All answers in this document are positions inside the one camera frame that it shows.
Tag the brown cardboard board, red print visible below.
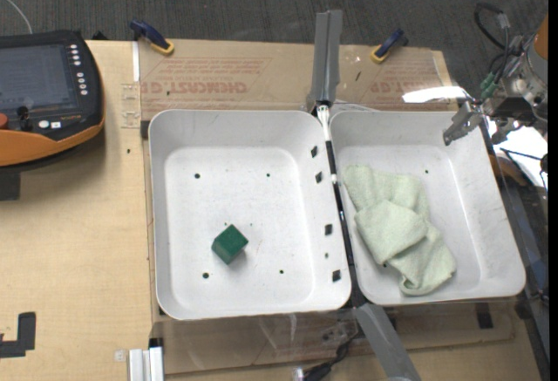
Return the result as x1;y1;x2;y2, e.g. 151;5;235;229
138;37;516;376

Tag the pale green towel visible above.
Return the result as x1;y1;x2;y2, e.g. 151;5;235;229
341;164;459;298

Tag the white plastic tray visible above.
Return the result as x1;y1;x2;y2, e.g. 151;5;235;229
147;108;353;322
328;110;527;308

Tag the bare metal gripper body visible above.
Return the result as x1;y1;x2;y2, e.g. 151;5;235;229
480;71;549;124

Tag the green cube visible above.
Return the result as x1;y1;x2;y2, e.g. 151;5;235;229
210;223;250;266

